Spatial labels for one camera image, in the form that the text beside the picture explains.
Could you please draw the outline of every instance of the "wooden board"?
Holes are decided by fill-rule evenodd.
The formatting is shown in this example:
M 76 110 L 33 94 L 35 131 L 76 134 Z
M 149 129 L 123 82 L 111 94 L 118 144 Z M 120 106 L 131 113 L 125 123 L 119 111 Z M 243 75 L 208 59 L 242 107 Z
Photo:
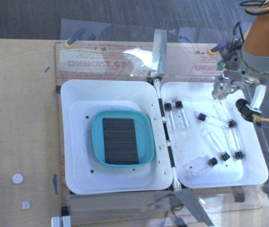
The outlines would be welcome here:
M 50 226 L 61 214 L 54 66 L 54 41 L 0 40 L 0 226 Z

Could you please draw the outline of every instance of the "white tray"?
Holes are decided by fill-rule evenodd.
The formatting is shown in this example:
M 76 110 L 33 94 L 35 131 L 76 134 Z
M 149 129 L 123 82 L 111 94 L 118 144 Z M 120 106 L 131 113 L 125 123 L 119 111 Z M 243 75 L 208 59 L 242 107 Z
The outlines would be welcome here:
M 245 158 L 226 162 L 221 160 L 205 175 L 192 180 L 186 177 L 183 166 L 196 157 L 218 157 L 200 136 L 201 127 L 193 111 L 217 116 L 212 103 L 212 83 L 167 82 L 161 88 L 164 102 L 183 102 L 192 128 L 184 133 L 170 134 L 178 179 L 190 188 L 223 187 L 262 184 L 268 178 L 268 169 L 251 122 L 237 111 L 235 102 L 244 98 L 242 91 L 224 100 L 231 116 L 237 121 L 239 136 L 244 141 Z M 156 90 L 146 82 L 69 80 L 61 88 L 64 127 L 66 183 L 76 194 L 162 190 L 173 180 L 164 128 Z M 136 167 L 107 167 L 94 156 L 91 139 L 91 121 L 103 109 L 133 109 L 144 113 L 151 122 L 155 141 L 155 156 L 151 163 Z M 215 132 L 224 143 L 222 129 Z
M 232 118 L 237 122 L 238 137 L 244 143 L 245 157 L 236 160 L 232 156 L 227 161 L 222 161 L 215 155 L 200 135 L 201 128 L 213 130 L 223 144 L 226 144 L 223 130 L 220 127 L 201 122 L 195 119 L 193 112 L 208 113 L 218 117 L 214 107 L 211 91 L 212 83 L 187 83 L 167 82 L 161 87 L 163 102 L 175 102 L 181 100 L 186 115 L 191 122 L 191 128 L 180 133 L 176 131 L 169 134 L 177 169 L 177 175 L 182 184 L 190 188 L 223 187 L 236 185 L 262 184 L 268 178 L 268 169 L 263 157 L 260 144 L 253 123 L 245 121 L 235 103 L 237 99 L 244 98 L 241 90 L 228 95 L 223 103 L 227 107 Z M 184 173 L 183 166 L 197 157 L 216 157 L 218 164 L 211 171 L 194 180 Z
M 171 185 L 173 175 L 158 98 L 149 83 L 69 80 L 61 88 L 61 103 L 66 183 L 71 191 L 76 194 L 146 191 Z M 108 167 L 96 159 L 91 121 L 98 111 L 111 108 L 138 110 L 150 119 L 155 156 L 149 164 L 136 168 Z

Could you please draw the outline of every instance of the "clear vial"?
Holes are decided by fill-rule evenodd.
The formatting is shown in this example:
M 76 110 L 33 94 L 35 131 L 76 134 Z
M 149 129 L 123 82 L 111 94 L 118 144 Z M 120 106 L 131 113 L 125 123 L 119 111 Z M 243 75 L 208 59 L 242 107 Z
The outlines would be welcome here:
M 221 100 L 217 100 L 214 103 L 214 109 L 217 114 L 224 120 L 229 122 L 229 129 L 224 128 L 224 134 L 227 142 L 227 146 L 231 151 L 232 156 L 235 159 L 242 159 L 243 154 L 243 143 L 239 140 L 240 134 L 237 129 L 236 122 L 231 118 L 230 113 L 227 110 L 227 107 Z
M 183 167 L 189 178 L 197 178 L 212 169 L 217 164 L 216 158 L 206 160 L 202 157 L 197 157 Z
M 227 161 L 230 158 L 226 148 L 223 147 L 218 136 L 213 131 L 209 132 L 209 130 L 203 128 L 200 133 L 212 151 L 215 152 L 222 160 Z
M 188 117 L 186 117 L 186 114 L 183 110 L 183 105 L 181 101 L 175 102 L 175 107 L 176 107 L 176 116 L 177 116 L 177 121 L 176 121 L 176 127 L 179 130 L 184 130 L 186 128 L 191 128 L 191 123 Z
M 174 119 L 172 115 L 171 103 L 166 103 L 164 105 L 164 108 L 165 108 L 165 118 L 167 122 L 168 132 L 174 132 L 176 128 L 175 128 Z
M 220 126 L 220 127 L 227 127 L 227 128 L 229 127 L 228 122 L 216 119 L 214 117 L 211 117 L 209 115 L 205 115 L 203 113 L 198 113 L 198 112 L 194 111 L 194 117 L 200 121 L 208 122 L 208 123 Z
M 243 147 L 242 144 L 240 144 L 239 139 L 237 137 L 236 128 L 232 127 L 229 129 L 224 129 L 224 134 L 227 142 L 227 146 L 229 150 L 231 151 L 232 156 L 240 160 L 244 157 L 243 154 Z

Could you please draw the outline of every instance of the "clear plastic sheet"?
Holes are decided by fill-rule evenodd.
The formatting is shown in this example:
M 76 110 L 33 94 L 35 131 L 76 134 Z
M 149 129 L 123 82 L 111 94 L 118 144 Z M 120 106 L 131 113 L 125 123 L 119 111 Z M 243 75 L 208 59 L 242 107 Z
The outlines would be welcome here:
M 167 18 L 163 24 L 154 29 L 63 19 L 61 42 L 56 48 L 57 85 L 70 79 L 148 81 L 152 69 L 162 68 L 164 73 L 159 75 L 163 83 L 214 82 L 214 77 L 221 74 L 217 71 L 221 57 L 210 56 L 207 50 L 229 40 L 232 31 L 192 18 Z M 83 28 L 85 32 L 68 48 L 66 42 Z M 243 26 L 244 31 L 248 28 L 249 25 Z M 156 31 L 166 34 L 166 38 L 158 41 Z M 164 61 L 159 60 L 161 56 L 154 58 L 159 52 Z M 253 88 L 245 87 L 243 92 L 251 101 Z M 267 107 L 264 103 L 261 110 L 269 117 Z M 269 170 L 269 126 L 264 124 L 255 130 Z M 72 194 L 63 180 L 63 189 L 75 226 L 116 226 L 121 221 L 122 226 L 173 226 L 179 217 L 192 226 L 198 222 L 217 227 L 269 226 L 269 178 L 264 185 L 254 186 L 93 195 Z

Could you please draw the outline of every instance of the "metal bracket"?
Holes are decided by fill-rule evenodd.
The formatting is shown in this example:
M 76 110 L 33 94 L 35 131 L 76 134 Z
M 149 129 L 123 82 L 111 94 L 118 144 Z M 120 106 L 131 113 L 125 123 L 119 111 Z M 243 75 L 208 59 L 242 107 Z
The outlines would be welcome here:
M 167 31 L 154 31 L 151 78 L 162 77 L 166 73 Z
M 51 227 L 71 227 L 70 216 L 52 217 Z
M 215 77 L 215 82 L 213 85 L 214 88 L 212 91 L 212 96 L 214 99 L 224 99 L 227 97 L 227 95 L 236 92 L 244 86 L 244 82 L 242 81 L 231 80 L 228 77 L 225 77 L 226 75 L 224 74 L 224 72 L 221 76 Z
M 55 87 L 55 91 L 56 91 L 56 93 L 61 93 L 61 87 L 62 87 L 62 86 L 59 86 L 59 85 L 57 85 L 57 86 Z
M 264 85 L 257 86 L 255 89 L 252 102 L 250 103 L 250 105 L 247 105 L 247 107 L 261 114 L 261 111 L 259 110 L 259 108 L 260 108 L 260 105 L 262 104 L 265 94 L 266 94 L 266 86 Z

